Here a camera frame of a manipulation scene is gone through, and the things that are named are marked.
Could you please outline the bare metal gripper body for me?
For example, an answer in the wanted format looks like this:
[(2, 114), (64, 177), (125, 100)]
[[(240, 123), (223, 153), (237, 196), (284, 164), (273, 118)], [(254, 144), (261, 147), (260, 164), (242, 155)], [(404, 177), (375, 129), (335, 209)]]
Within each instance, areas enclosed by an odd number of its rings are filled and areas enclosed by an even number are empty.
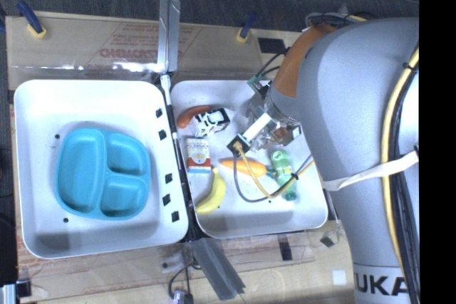
[(285, 147), (301, 134), (301, 123), (285, 116), (269, 96), (252, 97), (247, 105), (247, 117), (249, 127), (245, 138), (253, 151), (272, 145)]

